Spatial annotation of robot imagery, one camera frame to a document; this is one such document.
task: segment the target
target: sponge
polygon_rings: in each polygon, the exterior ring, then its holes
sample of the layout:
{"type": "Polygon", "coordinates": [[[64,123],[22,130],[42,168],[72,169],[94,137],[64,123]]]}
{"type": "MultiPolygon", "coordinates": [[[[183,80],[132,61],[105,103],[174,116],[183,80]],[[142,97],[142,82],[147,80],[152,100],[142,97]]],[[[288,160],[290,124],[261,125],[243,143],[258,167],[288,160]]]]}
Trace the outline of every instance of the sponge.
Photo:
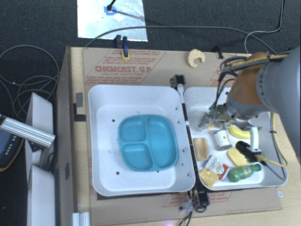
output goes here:
{"type": "Polygon", "coordinates": [[[241,154],[235,147],[230,148],[227,151],[227,155],[229,156],[231,161],[238,167],[244,167],[249,164],[249,161],[245,158],[245,156],[241,154]]]}

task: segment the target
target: black device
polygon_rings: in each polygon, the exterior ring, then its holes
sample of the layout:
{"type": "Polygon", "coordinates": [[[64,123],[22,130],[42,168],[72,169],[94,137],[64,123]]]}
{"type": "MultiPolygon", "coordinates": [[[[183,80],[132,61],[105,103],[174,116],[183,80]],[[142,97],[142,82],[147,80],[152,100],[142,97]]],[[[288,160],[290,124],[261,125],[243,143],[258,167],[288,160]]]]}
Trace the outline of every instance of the black device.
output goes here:
{"type": "Polygon", "coordinates": [[[24,139],[0,129],[0,172],[6,170],[18,155],[24,139]]]}

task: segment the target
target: blue plate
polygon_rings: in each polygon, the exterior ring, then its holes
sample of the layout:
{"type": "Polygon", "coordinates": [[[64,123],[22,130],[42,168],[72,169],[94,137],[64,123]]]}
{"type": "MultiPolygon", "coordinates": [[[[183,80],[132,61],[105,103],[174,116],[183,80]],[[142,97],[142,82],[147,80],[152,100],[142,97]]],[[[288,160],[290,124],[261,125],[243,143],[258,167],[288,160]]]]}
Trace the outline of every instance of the blue plate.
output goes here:
{"type": "Polygon", "coordinates": [[[118,128],[124,163],[136,171],[159,171],[178,161],[178,145],[169,120],[159,115],[125,118],[118,128]]]}

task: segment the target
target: green object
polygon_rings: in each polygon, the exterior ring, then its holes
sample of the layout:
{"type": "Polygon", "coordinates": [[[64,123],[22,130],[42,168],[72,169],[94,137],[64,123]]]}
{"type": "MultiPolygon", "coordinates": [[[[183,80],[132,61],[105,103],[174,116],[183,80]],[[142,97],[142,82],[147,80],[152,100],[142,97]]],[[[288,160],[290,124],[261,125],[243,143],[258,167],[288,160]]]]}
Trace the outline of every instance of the green object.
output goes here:
{"type": "Polygon", "coordinates": [[[231,182],[236,183],[241,179],[248,178],[253,174],[253,172],[260,171],[260,170],[261,170],[260,164],[255,164],[246,167],[239,167],[239,168],[231,169],[228,173],[228,178],[231,182]]]}

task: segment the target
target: yellow banana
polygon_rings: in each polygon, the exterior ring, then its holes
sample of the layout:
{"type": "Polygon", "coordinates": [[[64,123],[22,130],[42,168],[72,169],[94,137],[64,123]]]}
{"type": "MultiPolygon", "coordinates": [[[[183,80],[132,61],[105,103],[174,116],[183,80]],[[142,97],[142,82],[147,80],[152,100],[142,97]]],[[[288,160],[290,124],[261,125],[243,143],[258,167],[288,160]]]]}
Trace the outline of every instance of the yellow banana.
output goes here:
{"type": "Polygon", "coordinates": [[[235,125],[229,126],[229,132],[232,136],[237,137],[239,139],[250,139],[251,138],[249,131],[241,130],[240,128],[238,128],[235,125]]]}

